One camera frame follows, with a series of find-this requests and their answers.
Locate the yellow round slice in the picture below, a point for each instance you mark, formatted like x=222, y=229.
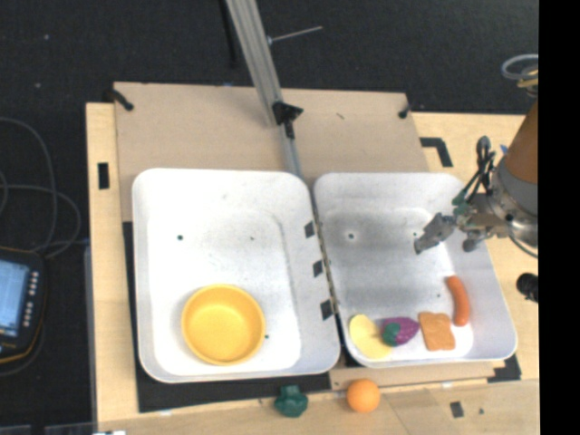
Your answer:
x=364, y=338

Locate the purple fruit with green leaves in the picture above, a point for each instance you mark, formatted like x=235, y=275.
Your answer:
x=405, y=329

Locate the green broccoli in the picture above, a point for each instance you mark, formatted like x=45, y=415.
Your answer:
x=291, y=401

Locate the yellow bowl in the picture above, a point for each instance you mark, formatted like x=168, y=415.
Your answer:
x=223, y=325

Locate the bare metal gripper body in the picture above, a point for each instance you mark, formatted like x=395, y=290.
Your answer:
x=494, y=220

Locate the white plastic tray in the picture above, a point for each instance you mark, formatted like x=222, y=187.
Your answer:
x=226, y=243
x=389, y=261

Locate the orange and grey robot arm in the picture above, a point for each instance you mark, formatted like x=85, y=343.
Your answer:
x=522, y=152

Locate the orange bread slice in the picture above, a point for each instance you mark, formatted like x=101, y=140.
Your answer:
x=437, y=331

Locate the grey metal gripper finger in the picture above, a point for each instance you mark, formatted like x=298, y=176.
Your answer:
x=432, y=234
x=473, y=243

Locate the orange ball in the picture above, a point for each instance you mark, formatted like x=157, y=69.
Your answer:
x=363, y=395

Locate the orange sausage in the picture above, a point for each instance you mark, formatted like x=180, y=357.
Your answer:
x=458, y=299

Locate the brown cardboard board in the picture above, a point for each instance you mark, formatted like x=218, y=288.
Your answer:
x=204, y=129

